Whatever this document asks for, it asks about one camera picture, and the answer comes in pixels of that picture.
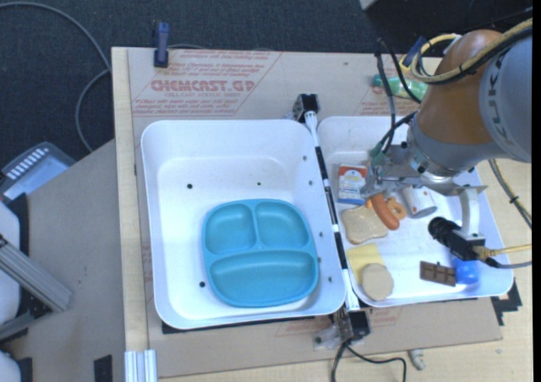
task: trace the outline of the light wood surface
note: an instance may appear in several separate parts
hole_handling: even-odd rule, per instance
[[[134,143],[129,95],[128,54],[124,48],[112,50],[115,125],[117,143],[117,171],[120,204],[120,232],[123,259],[123,296],[126,348],[142,351],[148,348],[149,334],[146,324],[145,292],[140,248],[138,195],[134,176]],[[502,170],[508,182],[523,204],[530,210],[531,165],[502,161]],[[500,189],[488,164],[478,166],[482,181],[489,185],[486,190],[496,224],[507,246],[531,242],[531,231]],[[525,254],[511,254],[511,262],[528,259]],[[407,353],[382,355],[378,357],[401,356],[407,361],[409,381],[530,381],[533,380],[533,304],[532,268],[515,270],[516,283],[522,299],[517,312],[504,313],[505,325],[501,327],[503,339],[482,344],[458,347],[438,347],[424,350],[426,368],[417,371],[409,361]],[[441,315],[445,324],[445,315]],[[250,345],[246,344],[250,354]],[[227,345],[210,344],[208,359]],[[263,380],[310,380],[330,379],[332,362],[329,360],[297,363],[267,368],[252,368],[219,374],[198,374],[168,378],[167,381],[263,381]],[[399,363],[375,365],[360,361],[347,354],[340,361],[338,381],[348,380],[401,380],[402,368]]]

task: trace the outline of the dark floor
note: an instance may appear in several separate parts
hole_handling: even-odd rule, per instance
[[[461,32],[523,11],[533,0],[0,0],[0,167],[41,141],[78,160],[88,154],[75,109],[106,63],[63,11],[113,46],[150,46],[153,20],[172,27],[171,43],[209,48],[303,52],[374,52],[382,37],[405,52],[419,35]],[[520,21],[494,25],[503,30]],[[111,79],[88,92],[80,125],[92,149],[113,138]]]

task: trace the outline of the white tray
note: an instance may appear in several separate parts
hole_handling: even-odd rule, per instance
[[[155,303],[180,330],[332,314],[345,286],[309,131],[291,120],[159,121],[141,137]],[[219,300],[206,277],[201,232],[215,206],[280,199],[305,216],[320,260],[314,291],[269,308]]]
[[[340,164],[365,163],[369,158],[369,150],[382,138],[390,123],[391,120],[388,117],[328,117],[321,122],[318,128],[320,144],[335,200],[337,200]],[[407,126],[402,125],[395,133],[394,143],[399,144],[405,140],[406,132]],[[463,173],[456,181],[460,184],[481,184],[477,171]],[[457,196],[444,197],[436,192],[432,192],[432,196],[438,206],[438,210],[433,215],[420,219],[408,217],[401,221],[398,230],[389,231],[386,237],[366,242],[377,245],[385,266],[393,278],[394,289],[387,299],[382,301],[370,299],[356,282],[350,270],[353,290],[363,302],[373,307],[390,307],[411,303],[498,296],[511,288],[513,282],[511,270],[490,268],[481,262],[478,262],[480,281],[473,285],[450,287],[425,281],[419,277],[421,260],[452,266],[449,249],[429,235],[430,220],[435,216],[443,216],[458,225],[462,224],[461,204]],[[399,194],[397,199],[404,205]],[[354,205],[336,204],[338,217],[340,218],[345,209],[353,207]],[[481,216],[479,231],[485,235],[487,247],[502,248],[504,245],[484,193],[479,195],[479,209]],[[353,246],[345,239],[342,221],[339,225],[344,248],[348,250]],[[498,256],[498,261],[509,264],[504,254]]]

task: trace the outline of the beige round object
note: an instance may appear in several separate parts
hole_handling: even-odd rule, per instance
[[[392,293],[394,281],[382,264],[368,264],[363,268],[361,285],[364,293],[375,301],[386,299]]]

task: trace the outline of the blue plate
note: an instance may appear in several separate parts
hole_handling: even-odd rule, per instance
[[[308,223],[293,205],[275,199],[229,202],[203,223],[210,287],[235,307],[271,307],[308,296],[319,280]]]

